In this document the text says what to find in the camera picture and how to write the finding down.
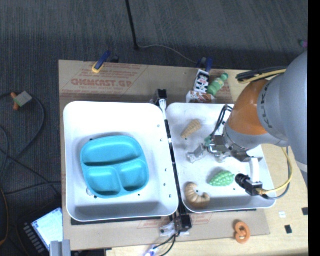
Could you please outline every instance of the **blue divided plate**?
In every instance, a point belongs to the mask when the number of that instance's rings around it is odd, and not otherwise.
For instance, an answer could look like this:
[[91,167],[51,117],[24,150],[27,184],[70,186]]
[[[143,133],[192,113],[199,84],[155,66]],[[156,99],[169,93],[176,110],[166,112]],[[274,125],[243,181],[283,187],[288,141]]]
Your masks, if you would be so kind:
[[81,150],[80,161],[89,190],[99,198],[129,195],[149,182],[143,149],[129,136],[90,140]]

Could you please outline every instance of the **black tape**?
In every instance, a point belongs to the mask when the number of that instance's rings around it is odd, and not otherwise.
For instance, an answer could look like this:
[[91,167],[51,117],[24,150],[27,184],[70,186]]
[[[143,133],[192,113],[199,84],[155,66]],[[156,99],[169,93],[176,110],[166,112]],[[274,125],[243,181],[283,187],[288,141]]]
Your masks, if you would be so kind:
[[302,208],[303,215],[308,215],[308,207]]
[[291,234],[292,233],[292,229],[291,229],[290,225],[285,225],[284,228],[285,228],[285,231],[286,231],[287,234]]

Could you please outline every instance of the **green bottle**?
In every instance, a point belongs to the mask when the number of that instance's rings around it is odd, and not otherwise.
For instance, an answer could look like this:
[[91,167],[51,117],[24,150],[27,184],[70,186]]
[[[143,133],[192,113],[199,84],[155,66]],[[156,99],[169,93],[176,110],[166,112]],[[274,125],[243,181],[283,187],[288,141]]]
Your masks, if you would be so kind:
[[217,92],[224,86],[228,77],[227,73],[223,73],[220,77],[213,80],[213,82],[209,84],[206,93],[216,96]]

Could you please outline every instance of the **black connector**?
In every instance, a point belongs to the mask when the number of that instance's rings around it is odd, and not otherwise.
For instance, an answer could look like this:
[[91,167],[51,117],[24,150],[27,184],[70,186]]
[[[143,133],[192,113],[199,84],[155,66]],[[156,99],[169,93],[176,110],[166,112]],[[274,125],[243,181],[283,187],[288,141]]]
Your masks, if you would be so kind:
[[187,232],[192,228],[191,217],[188,214],[182,214],[174,219],[174,228],[176,232]]
[[242,173],[238,174],[235,177],[235,182],[250,195],[250,196],[259,196],[257,189],[262,189],[262,182],[252,182],[248,175]]
[[154,104],[156,106],[160,106],[159,104],[159,100],[164,99],[167,100],[167,90],[166,89],[157,89],[154,93],[154,96],[152,97],[152,99],[149,101],[149,103]]

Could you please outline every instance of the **electronic device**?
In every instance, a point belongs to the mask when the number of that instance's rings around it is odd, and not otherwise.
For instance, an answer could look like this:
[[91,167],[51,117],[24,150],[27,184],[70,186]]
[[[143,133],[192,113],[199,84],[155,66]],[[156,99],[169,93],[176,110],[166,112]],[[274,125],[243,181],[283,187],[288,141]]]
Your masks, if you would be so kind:
[[[21,218],[16,225],[17,235],[28,256],[49,256],[51,241],[62,242],[63,212],[61,200]],[[73,256],[84,256],[87,251],[73,251]]]

